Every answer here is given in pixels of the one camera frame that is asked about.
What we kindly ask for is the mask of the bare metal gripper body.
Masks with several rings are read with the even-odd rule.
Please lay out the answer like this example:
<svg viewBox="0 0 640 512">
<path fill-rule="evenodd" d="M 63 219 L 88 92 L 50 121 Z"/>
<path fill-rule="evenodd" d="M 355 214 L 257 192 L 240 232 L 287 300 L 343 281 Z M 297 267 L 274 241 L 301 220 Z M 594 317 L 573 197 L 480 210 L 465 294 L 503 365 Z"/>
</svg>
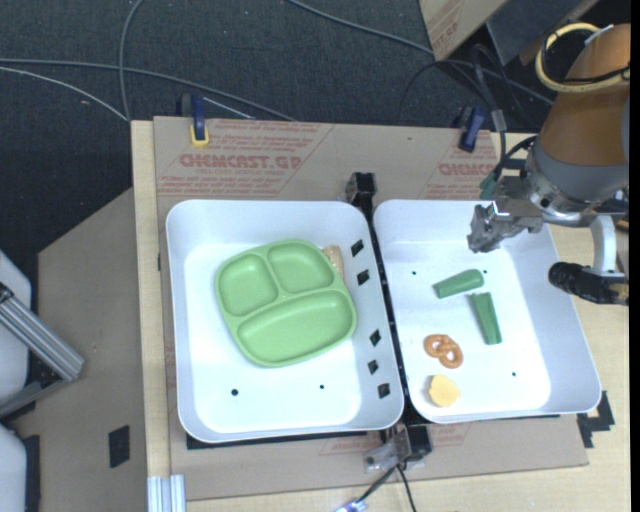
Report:
<svg viewBox="0 0 640 512">
<path fill-rule="evenodd" d="M 519 218 L 520 232 L 537 233 L 544 223 L 570 228 L 589 227 L 597 218 L 620 221 L 620 213 L 603 204 L 584 201 L 562 192 L 546 178 L 503 176 L 492 200 L 496 213 L 512 213 Z"/>
</svg>

